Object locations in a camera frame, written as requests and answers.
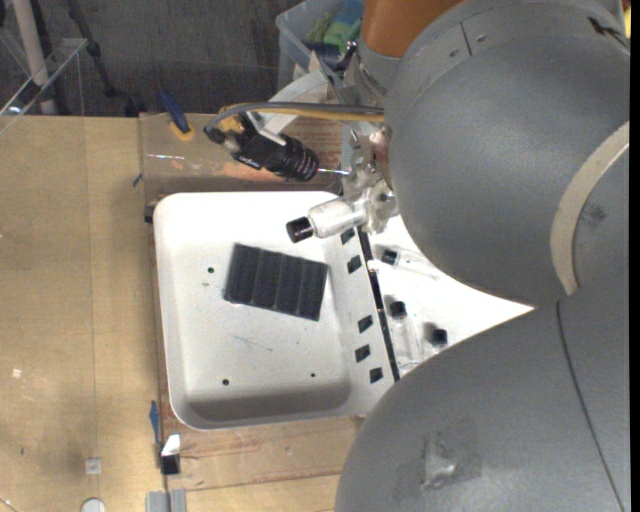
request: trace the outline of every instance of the wooden table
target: wooden table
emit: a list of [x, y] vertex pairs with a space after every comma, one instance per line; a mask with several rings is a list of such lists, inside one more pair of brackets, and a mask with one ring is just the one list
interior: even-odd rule
[[[0, 137], [0, 498], [19, 512], [79, 510], [91, 496], [144, 510], [167, 484], [149, 420], [162, 364], [140, 172], [135, 119], [26, 117]], [[323, 421], [331, 442], [317, 446], [308, 426], [265, 437], [275, 451], [304, 445], [313, 471], [233, 486], [230, 455], [194, 469], [198, 434], [176, 425], [195, 450], [191, 483], [215, 482], [188, 492], [189, 512], [331, 510], [359, 422]], [[86, 474], [89, 458], [100, 474]]]

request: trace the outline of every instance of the black sponge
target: black sponge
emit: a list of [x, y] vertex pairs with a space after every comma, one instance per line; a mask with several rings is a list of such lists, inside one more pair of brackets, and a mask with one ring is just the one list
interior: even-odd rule
[[325, 263], [236, 244], [224, 299], [309, 320], [319, 320]]

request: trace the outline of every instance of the floor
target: floor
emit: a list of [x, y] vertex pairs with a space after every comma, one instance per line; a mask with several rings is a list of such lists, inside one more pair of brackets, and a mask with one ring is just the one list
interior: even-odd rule
[[[50, 39], [79, 37], [66, 0], [39, 0]], [[276, 16], [298, 0], [80, 0], [104, 64], [119, 94], [101, 92], [91, 59], [82, 59], [85, 114], [122, 116], [138, 95], [157, 111], [164, 88], [188, 112], [213, 112], [237, 101], [265, 100], [277, 86]], [[7, 28], [15, 31], [13, 9]], [[10, 97], [23, 75], [0, 48], [0, 100]]]

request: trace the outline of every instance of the black square hole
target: black square hole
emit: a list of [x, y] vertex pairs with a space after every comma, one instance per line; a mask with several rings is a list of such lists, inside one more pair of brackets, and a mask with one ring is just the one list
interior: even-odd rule
[[360, 331], [360, 334], [362, 334], [372, 325], [373, 325], [373, 317], [371, 315], [365, 316], [364, 318], [358, 320], [358, 330]]
[[342, 241], [342, 245], [346, 244], [349, 240], [351, 240], [354, 236], [356, 236], [355, 229], [347, 229], [344, 233], [340, 235], [340, 240]]
[[364, 361], [367, 357], [371, 355], [371, 347], [369, 345], [364, 345], [356, 350], [356, 363]]
[[160, 472], [163, 475], [177, 475], [180, 473], [180, 454], [160, 454]]
[[347, 263], [347, 270], [349, 271], [349, 274], [353, 274], [361, 266], [362, 260], [360, 259], [360, 256], [354, 256], [353, 258], [351, 258], [351, 260], [349, 260], [349, 263]]
[[384, 377], [384, 375], [382, 375], [382, 368], [373, 368], [372, 370], [369, 370], [369, 382], [371, 384], [378, 382], [382, 377]]

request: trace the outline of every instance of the cable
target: cable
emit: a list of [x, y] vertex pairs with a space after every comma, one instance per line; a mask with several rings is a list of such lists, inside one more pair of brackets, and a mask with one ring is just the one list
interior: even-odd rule
[[332, 121], [369, 121], [384, 122], [384, 110], [378, 107], [362, 107], [357, 105], [327, 105], [324, 103], [302, 102], [262, 102], [240, 103], [231, 105], [219, 113], [207, 124], [205, 131], [213, 130], [221, 121], [245, 112], [262, 112], [269, 114], [290, 114], [314, 119]]

